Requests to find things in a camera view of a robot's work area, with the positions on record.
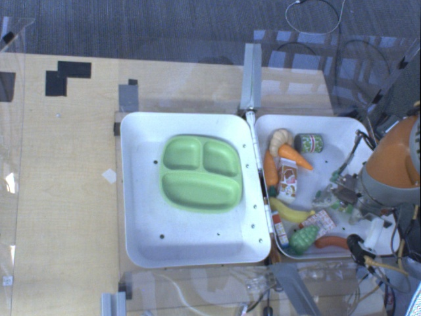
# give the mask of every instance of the white cable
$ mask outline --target white cable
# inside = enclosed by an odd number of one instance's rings
[[[289,10],[292,6],[294,6],[294,5],[299,5],[299,4],[301,3],[301,1],[300,1],[300,0],[295,0],[292,4],[290,4],[290,5],[287,7],[287,9],[285,10],[285,19],[286,19],[287,23],[289,24],[289,26],[290,26],[292,29],[294,29],[296,32],[299,32],[299,33],[301,33],[301,34],[304,34],[304,35],[317,35],[317,36],[328,35],[328,34],[330,34],[330,33],[334,32],[334,31],[335,31],[335,30],[339,27],[339,25],[341,24],[341,21],[342,21],[342,14],[343,14],[343,9],[344,9],[344,6],[345,6],[345,2],[346,2],[346,0],[343,0],[343,1],[342,1],[341,12],[340,12],[340,14],[339,14],[339,20],[337,21],[336,26],[335,26],[333,29],[331,29],[329,32],[326,32],[326,33],[310,33],[310,32],[302,32],[302,31],[300,31],[299,29],[297,29],[296,27],[294,27],[294,26],[292,25],[292,23],[288,20],[288,10]]]

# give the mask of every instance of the toy carrot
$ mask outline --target toy carrot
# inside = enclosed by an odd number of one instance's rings
[[[275,187],[276,185],[278,185],[278,170],[276,169],[275,160],[269,153],[269,150],[266,150],[266,153],[264,154],[263,172],[264,179],[266,180],[266,185],[268,186],[268,188],[270,188],[271,186]]]
[[[282,158],[295,161],[297,165],[304,167],[307,170],[311,171],[313,169],[313,166],[311,166],[302,155],[300,155],[297,151],[294,150],[293,147],[289,146],[288,144],[281,145],[278,150],[278,155]]]

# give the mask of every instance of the white sticker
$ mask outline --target white sticker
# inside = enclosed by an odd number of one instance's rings
[[[13,285],[13,276],[3,276],[3,287],[8,287]]]
[[[103,177],[104,177],[105,179],[107,179],[107,181],[108,181],[110,184],[114,184],[114,183],[117,181],[117,174],[116,174],[113,170],[111,170],[111,169],[106,170],[106,171],[103,173]]]

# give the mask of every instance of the green plate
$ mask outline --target green plate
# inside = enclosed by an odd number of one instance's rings
[[[165,145],[160,190],[168,203],[201,213],[221,213],[241,199],[243,179],[237,151],[202,136],[175,136]]]

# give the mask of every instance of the wooden table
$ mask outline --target wooden table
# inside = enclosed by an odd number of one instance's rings
[[[46,97],[45,72],[58,61],[91,62],[91,78],[69,78],[67,97]],[[24,68],[12,315],[99,315],[101,293],[119,281],[116,184],[102,176],[116,170],[118,85],[138,80],[141,110],[234,113],[242,67],[26,55]],[[322,74],[264,68],[262,78],[263,104],[306,99],[332,114]]]

